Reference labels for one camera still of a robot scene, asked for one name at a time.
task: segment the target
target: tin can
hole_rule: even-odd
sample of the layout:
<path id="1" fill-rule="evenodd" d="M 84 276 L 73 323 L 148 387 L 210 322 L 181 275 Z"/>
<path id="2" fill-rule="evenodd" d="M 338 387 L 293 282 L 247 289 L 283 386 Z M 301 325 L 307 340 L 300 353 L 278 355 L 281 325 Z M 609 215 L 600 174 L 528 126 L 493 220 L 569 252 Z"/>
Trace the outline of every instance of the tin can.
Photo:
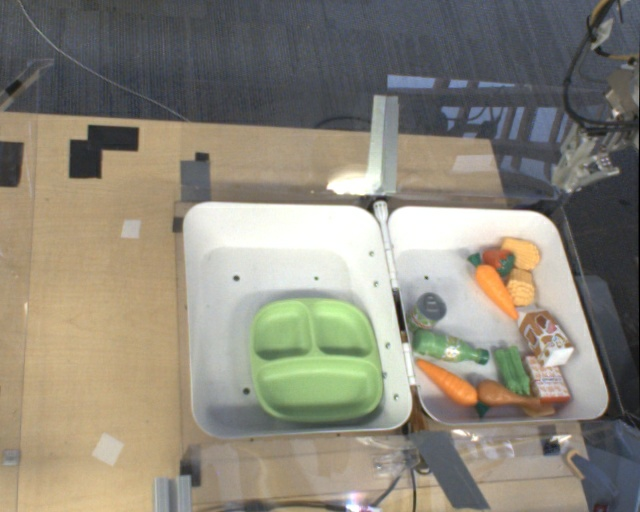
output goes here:
<path id="1" fill-rule="evenodd" d="M 447 313 L 447 306 L 439 295 L 425 293 L 416 301 L 407 316 L 407 327 L 411 332 L 418 329 L 432 329 Z"/>

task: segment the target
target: brown chocolate milk carton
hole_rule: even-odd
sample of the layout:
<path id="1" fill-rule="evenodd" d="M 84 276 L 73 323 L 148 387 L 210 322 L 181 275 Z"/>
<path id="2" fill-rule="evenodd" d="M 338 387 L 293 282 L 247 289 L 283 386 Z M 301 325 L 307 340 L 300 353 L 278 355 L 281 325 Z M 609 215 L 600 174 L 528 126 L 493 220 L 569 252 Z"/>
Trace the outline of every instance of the brown chocolate milk carton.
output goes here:
<path id="1" fill-rule="evenodd" d="M 563 365 L 574 351 L 569 337 L 544 309 L 521 311 L 518 327 L 542 366 Z"/>

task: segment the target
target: yellow corn piece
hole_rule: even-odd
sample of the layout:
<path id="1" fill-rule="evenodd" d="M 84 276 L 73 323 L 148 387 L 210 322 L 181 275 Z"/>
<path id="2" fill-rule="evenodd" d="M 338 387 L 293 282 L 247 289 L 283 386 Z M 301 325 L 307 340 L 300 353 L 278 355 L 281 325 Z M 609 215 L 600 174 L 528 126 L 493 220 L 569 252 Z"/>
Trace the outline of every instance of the yellow corn piece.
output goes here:
<path id="1" fill-rule="evenodd" d="M 514 268 L 507 278 L 507 290 L 516 306 L 528 306 L 536 296 L 531 272 Z"/>
<path id="2" fill-rule="evenodd" d="M 533 270 L 540 263 L 540 251 L 535 244 L 518 238 L 505 238 L 502 248 L 511 251 L 516 257 L 515 267 L 522 270 Z"/>

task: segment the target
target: green divided plate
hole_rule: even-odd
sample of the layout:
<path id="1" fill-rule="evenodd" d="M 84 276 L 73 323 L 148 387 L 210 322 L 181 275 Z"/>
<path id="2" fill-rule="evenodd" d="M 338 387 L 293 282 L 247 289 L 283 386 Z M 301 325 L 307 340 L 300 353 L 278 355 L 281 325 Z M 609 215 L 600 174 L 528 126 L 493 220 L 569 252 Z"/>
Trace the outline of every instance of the green divided plate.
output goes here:
<path id="1" fill-rule="evenodd" d="M 339 300 L 282 300 L 260 309 L 251 325 L 251 372 L 262 408 L 288 421 L 351 420 L 382 398 L 371 324 Z"/>

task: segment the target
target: wooden table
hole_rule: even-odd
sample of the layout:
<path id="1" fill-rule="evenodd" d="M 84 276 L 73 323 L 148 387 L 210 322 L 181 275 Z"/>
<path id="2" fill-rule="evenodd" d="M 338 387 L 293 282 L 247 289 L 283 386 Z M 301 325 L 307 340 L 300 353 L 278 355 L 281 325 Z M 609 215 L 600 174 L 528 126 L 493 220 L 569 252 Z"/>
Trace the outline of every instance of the wooden table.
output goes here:
<path id="1" fill-rule="evenodd" d="M 138 127 L 139 150 L 103 152 L 102 179 L 70 179 L 69 141 L 86 139 L 90 124 Z M 175 477 L 188 444 L 207 443 L 218 472 L 234 453 L 256 451 L 207 438 L 183 414 L 172 232 L 180 161 L 209 153 L 214 198 L 322 202 L 330 179 L 364 172 L 368 134 L 4 113 L 0 140 L 25 144 L 20 186 L 0 188 L 0 449 L 22 455 L 19 466 L 0 466 L 0 510 L 150 511 L 153 479 Z M 487 141 L 401 136 L 399 189 L 435 198 L 464 187 L 500 203 L 491 154 Z M 484 167 L 458 173 L 461 155 Z M 121 237 L 126 220 L 141 222 L 139 238 Z M 581 443 L 577 425 L 558 431 Z M 103 433 L 124 443 L 113 466 L 92 456 Z M 304 442 L 316 443 L 326 464 L 340 460 L 337 451 L 357 452 L 355 438 Z M 284 492 L 286 461 L 274 443 L 262 475 Z M 580 483 L 562 460 L 532 450 L 469 459 L 493 509 L 517 500 L 530 510 L 583 510 Z M 419 504 L 450 509 L 433 477 L 419 485 Z M 399 487 L 385 510 L 410 508 L 406 482 Z M 215 501 L 214 488 L 194 490 L 194 499 Z"/>

